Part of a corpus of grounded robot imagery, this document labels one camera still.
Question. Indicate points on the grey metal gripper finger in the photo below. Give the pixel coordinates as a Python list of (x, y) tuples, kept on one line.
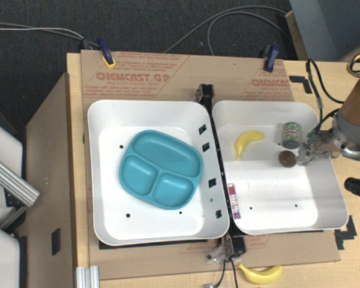
[(305, 148), (303, 160)]

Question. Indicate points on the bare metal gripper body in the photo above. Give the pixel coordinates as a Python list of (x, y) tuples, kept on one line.
[(325, 145)]

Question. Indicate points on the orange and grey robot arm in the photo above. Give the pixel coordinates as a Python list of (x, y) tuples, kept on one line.
[(352, 112)]

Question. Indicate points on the brown round biscuit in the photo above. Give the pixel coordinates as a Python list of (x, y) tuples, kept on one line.
[(287, 159)]

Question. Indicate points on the green can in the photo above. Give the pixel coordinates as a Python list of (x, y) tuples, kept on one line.
[(291, 133)]

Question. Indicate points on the white plastic tray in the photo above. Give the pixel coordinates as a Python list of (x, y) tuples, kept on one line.
[(276, 196), (156, 223)]

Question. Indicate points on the yellow banana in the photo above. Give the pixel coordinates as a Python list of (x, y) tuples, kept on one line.
[(243, 142), (261, 275)]

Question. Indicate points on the blue divided plate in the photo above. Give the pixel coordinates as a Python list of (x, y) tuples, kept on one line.
[(162, 166)]

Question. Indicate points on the brown cardboard board red print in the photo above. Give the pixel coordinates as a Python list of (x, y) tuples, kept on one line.
[(168, 76)]

